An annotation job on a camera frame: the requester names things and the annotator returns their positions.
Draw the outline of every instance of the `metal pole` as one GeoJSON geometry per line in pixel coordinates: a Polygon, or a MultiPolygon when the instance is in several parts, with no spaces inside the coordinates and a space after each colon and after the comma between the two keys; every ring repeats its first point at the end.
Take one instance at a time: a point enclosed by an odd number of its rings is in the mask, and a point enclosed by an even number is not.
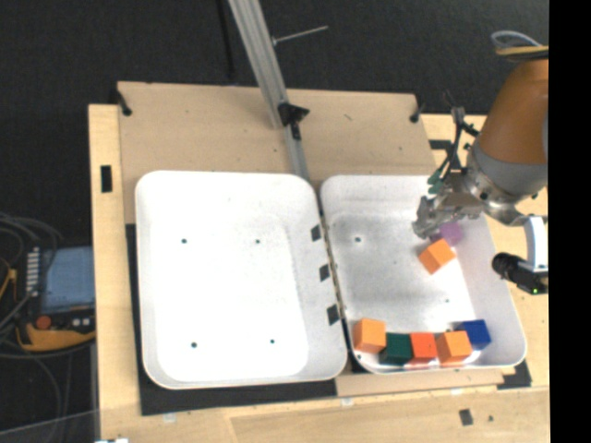
{"type": "Polygon", "coordinates": [[[288,36],[282,36],[281,38],[273,38],[271,36],[271,42],[273,43],[273,46],[276,46],[280,42],[291,41],[291,40],[295,40],[297,38],[301,38],[303,36],[309,36],[310,34],[318,33],[320,31],[325,31],[328,28],[329,27],[325,25],[325,26],[319,26],[317,28],[314,28],[313,30],[300,31],[298,33],[290,34],[288,36]]]}
{"type": "Polygon", "coordinates": [[[267,102],[272,125],[284,130],[285,143],[294,173],[309,180],[301,139],[295,138],[290,125],[285,125],[279,114],[279,106],[289,104],[289,100],[259,0],[228,0],[228,2],[255,78],[267,102]]]}

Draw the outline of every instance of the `black floor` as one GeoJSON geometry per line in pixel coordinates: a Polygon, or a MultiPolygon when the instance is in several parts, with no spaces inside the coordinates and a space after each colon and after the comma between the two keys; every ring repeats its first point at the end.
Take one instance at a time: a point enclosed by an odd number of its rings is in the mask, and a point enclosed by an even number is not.
{"type": "MultiPolygon", "coordinates": [[[[219,2],[0,0],[0,211],[90,243],[90,103],[109,102],[118,80],[255,84],[221,0],[228,59],[219,2]]],[[[275,37],[329,26],[277,47],[289,88],[412,92],[428,113],[446,112],[444,90],[487,112],[513,68],[493,31],[549,43],[549,0],[260,2],[275,37]]],[[[46,366],[67,413],[91,410],[89,350],[46,366]]],[[[52,388],[36,362],[0,359],[0,431],[53,418],[52,388]]]]}

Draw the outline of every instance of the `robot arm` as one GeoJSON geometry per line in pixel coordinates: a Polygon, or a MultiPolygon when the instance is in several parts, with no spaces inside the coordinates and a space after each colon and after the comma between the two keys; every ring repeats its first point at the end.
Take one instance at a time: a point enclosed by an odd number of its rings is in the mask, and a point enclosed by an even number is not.
{"type": "MultiPolygon", "coordinates": [[[[495,33],[493,38],[501,33],[506,36],[509,32],[495,33]]],[[[503,257],[493,267],[506,279],[510,279],[509,269],[521,273],[525,268],[524,274],[536,278],[527,286],[529,292],[545,292],[543,284],[536,281],[540,274],[547,275],[547,260],[541,260],[544,252],[547,255],[546,233],[543,228],[540,231],[538,221],[516,206],[548,185],[548,47],[531,43],[504,45],[497,52],[517,62],[517,67],[503,84],[479,133],[465,123],[462,108],[452,108],[456,140],[451,159],[447,160],[445,172],[440,167],[429,178],[429,193],[433,196],[420,199],[413,229],[419,237],[427,238],[445,222],[474,219],[483,211],[507,226],[523,226],[528,259],[511,257],[508,261],[503,257]],[[457,161],[455,152],[463,131],[475,136],[475,141],[469,148],[466,166],[454,170],[452,161],[457,161]]],[[[543,225],[547,218],[539,220],[543,225]]]]}

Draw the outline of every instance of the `green cube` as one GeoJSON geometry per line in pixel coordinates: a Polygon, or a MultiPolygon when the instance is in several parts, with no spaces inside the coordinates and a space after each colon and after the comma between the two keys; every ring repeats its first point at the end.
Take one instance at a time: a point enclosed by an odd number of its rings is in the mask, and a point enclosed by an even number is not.
{"type": "Polygon", "coordinates": [[[386,333],[386,347],[380,352],[380,364],[405,365],[413,357],[410,335],[405,333],[386,333]]]}

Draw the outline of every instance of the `white tray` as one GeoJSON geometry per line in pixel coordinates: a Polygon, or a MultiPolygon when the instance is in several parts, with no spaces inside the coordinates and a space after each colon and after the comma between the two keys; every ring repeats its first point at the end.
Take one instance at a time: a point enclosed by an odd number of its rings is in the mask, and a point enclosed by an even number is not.
{"type": "Polygon", "coordinates": [[[159,171],[136,188],[143,363],[168,389],[330,379],[346,362],[312,187],[159,171]]]}
{"type": "MultiPolygon", "coordinates": [[[[418,238],[411,223],[427,188],[426,176],[413,175],[342,175],[323,184],[320,197],[349,336],[363,317],[401,333],[440,333],[482,318],[492,343],[465,365],[519,364],[525,336],[509,289],[491,267],[496,251],[486,219],[461,223],[464,238],[453,247],[457,259],[433,275],[419,262],[428,240],[418,238]]],[[[372,373],[409,368],[382,365],[376,354],[355,356],[372,373]]]]}

